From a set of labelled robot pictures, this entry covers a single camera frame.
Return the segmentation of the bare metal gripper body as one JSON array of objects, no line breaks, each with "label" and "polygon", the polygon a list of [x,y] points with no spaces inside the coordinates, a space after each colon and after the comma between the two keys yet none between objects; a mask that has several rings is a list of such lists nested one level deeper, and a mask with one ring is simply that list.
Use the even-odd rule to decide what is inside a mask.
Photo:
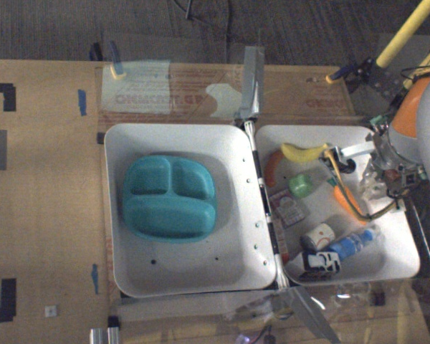
[{"label": "bare metal gripper body", "polygon": [[373,135],[373,143],[372,164],[386,184],[389,196],[400,197],[428,180],[417,138],[387,125]]}]

